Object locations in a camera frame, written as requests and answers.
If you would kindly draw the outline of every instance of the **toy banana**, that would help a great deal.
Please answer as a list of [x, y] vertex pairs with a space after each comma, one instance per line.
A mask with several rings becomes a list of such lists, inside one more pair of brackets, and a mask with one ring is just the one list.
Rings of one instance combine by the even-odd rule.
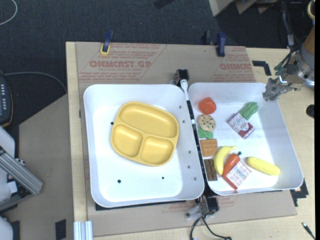
[[214, 169], [218, 175], [222, 175], [224, 172], [225, 157], [231, 150], [235, 150], [236, 146], [223, 146], [214, 155]]
[[257, 157], [250, 156], [246, 160], [247, 164], [256, 169], [259, 172], [262, 172], [267, 175], [279, 175], [280, 168], [272, 163], [269, 163], [265, 160], [262, 160]]

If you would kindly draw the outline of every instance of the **toy tomato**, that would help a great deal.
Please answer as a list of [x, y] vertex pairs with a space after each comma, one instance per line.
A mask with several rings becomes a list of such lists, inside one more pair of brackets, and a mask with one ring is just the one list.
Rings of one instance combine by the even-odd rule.
[[210, 97], [204, 98], [199, 102], [199, 110], [205, 115], [212, 114], [216, 109], [217, 105]]

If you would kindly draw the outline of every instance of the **black device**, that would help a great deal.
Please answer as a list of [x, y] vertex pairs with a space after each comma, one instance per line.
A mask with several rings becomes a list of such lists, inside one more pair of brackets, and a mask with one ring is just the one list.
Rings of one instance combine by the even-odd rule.
[[10, 124], [13, 114], [13, 101], [11, 91], [5, 78], [0, 75], [0, 126]]

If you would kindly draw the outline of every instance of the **yellow plate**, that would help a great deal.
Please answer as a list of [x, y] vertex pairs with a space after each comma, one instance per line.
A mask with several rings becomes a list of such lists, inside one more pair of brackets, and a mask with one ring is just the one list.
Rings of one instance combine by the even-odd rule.
[[119, 109], [111, 130], [111, 145], [121, 156], [149, 166], [162, 166], [175, 152], [177, 119], [169, 112], [142, 102]]

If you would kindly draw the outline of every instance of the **white tray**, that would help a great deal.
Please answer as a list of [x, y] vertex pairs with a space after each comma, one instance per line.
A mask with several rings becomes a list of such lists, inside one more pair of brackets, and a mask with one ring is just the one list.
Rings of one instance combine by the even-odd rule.
[[[183, 91], [172, 84], [94, 84], [83, 95], [91, 194], [106, 208], [195, 200], [204, 180]], [[173, 114], [179, 137], [171, 160], [162, 166], [139, 164], [118, 155], [110, 134], [119, 108], [142, 102]]]
[[[217, 139], [218, 148], [236, 146], [237, 149], [230, 153], [241, 151], [241, 161], [245, 164], [246, 157], [253, 156], [274, 163], [281, 169], [279, 176], [269, 176], [251, 169], [252, 173], [237, 190], [218, 175], [217, 181], [208, 181], [209, 187], [218, 195], [296, 189], [303, 183], [302, 170], [278, 101], [263, 99], [265, 86], [263, 83], [194, 83], [188, 90], [196, 121], [201, 114], [199, 101], [206, 97], [215, 101], [217, 109], [211, 115], [216, 121], [213, 137]], [[257, 102], [259, 109], [248, 120], [255, 127], [254, 132], [243, 139], [228, 125], [228, 120], [248, 102]]]

